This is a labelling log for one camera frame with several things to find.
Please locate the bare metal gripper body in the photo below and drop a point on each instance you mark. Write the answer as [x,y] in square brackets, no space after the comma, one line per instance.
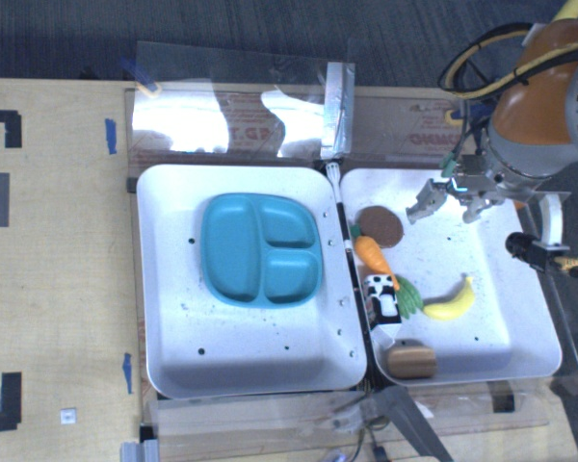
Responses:
[481,176]

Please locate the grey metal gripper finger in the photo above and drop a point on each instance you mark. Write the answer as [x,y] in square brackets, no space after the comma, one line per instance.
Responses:
[425,203]
[477,210]

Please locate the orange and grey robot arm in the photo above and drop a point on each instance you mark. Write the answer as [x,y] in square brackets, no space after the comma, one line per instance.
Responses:
[539,104]

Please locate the brown round biscuit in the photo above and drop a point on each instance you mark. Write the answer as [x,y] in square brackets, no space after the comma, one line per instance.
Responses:
[380,226]

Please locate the white plastic tray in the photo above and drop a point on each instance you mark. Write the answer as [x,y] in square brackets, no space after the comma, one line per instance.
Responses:
[173,306]
[462,267]

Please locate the orange carrot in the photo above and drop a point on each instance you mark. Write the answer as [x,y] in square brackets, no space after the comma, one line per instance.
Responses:
[373,255]

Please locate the green leafy vegetable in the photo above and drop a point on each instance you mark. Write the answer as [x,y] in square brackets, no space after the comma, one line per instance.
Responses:
[409,299]

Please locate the yellow banana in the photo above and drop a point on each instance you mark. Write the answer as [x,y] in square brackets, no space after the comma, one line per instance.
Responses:
[450,306]

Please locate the black and white milk carton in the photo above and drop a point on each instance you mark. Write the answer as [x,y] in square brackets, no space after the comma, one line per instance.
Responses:
[383,301]

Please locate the brown bread loaf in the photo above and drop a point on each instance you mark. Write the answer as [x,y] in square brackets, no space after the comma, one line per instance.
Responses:
[411,362]

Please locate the blue divided plate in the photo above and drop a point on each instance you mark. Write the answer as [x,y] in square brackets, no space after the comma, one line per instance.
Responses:
[250,253]

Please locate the black cylinder on white bracket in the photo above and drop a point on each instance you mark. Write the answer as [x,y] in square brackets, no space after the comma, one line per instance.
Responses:
[539,238]

